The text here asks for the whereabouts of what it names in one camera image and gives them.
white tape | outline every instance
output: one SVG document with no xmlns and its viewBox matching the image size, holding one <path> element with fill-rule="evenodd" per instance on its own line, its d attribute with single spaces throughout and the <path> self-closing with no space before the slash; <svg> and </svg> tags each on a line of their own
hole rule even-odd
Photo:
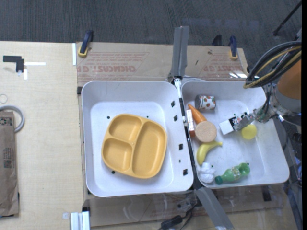
<svg viewBox="0 0 307 230">
<path fill-rule="evenodd" d="M 72 65 L 77 64 L 77 53 L 76 53 L 76 44 L 72 44 Z"/>
<path fill-rule="evenodd" d="M 28 79 L 28 70 L 24 69 L 24 80 Z"/>
<path fill-rule="evenodd" d="M 45 66 L 46 62 L 25 62 L 25 66 Z"/>
</svg>

cardboard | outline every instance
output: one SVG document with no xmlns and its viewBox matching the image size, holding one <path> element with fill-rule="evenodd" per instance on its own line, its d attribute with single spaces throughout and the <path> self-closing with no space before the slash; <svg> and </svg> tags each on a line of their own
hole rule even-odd
<svg viewBox="0 0 307 230">
<path fill-rule="evenodd" d="M 13 112 L 0 112 L 0 216 L 19 212 Z"/>
<path fill-rule="evenodd" d="M 165 81 L 172 66 L 172 45 L 91 42 L 86 57 L 77 56 L 78 87 L 90 81 Z M 247 62 L 226 46 L 188 46 L 186 77 L 203 80 L 244 81 Z"/>
</svg>

bottle cap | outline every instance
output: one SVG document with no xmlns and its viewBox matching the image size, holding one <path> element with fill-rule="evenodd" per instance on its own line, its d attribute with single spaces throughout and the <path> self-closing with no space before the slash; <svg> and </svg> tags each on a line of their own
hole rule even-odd
<svg viewBox="0 0 307 230">
<path fill-rule="evenodd" d="M 215 182 L 216 182 L 216 184 L 218 184 L 218 185 L 220 185 L 220 184 L 222 184 L 222 183 L 223 183 L 223 179 L 221 178 L 221 176 L 220 176 L 220 175 L 216 176 L 216 178 L 215 178 Z"/>
</svg>

orange object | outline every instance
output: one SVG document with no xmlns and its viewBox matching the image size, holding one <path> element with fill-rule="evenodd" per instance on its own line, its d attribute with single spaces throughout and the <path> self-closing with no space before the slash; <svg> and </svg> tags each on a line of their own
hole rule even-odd
<svg viewBox="0 0 307 230">
<path fill-rule="evenodd" d="M 277 83 L 278 90 L 288 98 L 302 99 L 302 60 L 282 75 Z"/>
<path fill-rule="evenodd" d="M 189 106 L 189 109 L 191 109 L 192 111 L 192 116 L 196 124 L 199 124 L 202 121 L 207 121 L 205 116 L 201 114 L 201 112 L 197 110 L 194 106 L 192 106 L 191 104 L 188 104 L 188 106 Z"/>
</svg>

white tray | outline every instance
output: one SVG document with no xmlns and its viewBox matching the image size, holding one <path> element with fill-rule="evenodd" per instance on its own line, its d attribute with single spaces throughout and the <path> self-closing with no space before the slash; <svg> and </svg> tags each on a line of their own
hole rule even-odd
<svg viewBox="0 0 307 230">
<path fill-rule="evenodd" d="M 178 93 L 172 84 L 92 81 L 82 89 L 82 109 L 86 184 L 93 195 L 109 197 L 190 189 L 193 172 Z M 160 172 L 152 178 L 112 173 L 102 160 L 101 147 L 107 127 L 113 117 L 124 113 L 147 117 L 166 130 L 164 162 Z"/>
<path fill-rule="evenodd" d="M 262 88 L 244 89 L 243 82 L 210 82 L 190 81 L 182 85 L 181 92 L 185 105 L 194 105 L 196 95 L 205 94 L 216 98 L 215 110 L 204 110 L 204 116 L 214 123 L 218 134 L 216 141 L 222 141 L 221 147 L 211 149 L 205 162 L 210 162 L 216 170 L 215 176 L 222 175 L 226 169 L 248 162 L 250 174 L 233 183 L 217 185 L 203 183 L 206 187 L 222 188 L 245 185 L 277 184 L 289 178 L 289 167 L 273 120 L 267 123 L 254 121 L 258 133 L 252 140 L 243 139 L 239 132 L 233 131 L 223 135 L 219 123 L 231 118 L 234 114 L 252 113 L 253 109 L 261 107 L 265 100 Z M 200 142 L 191 139 L 194 157 Z"/>
</svg>

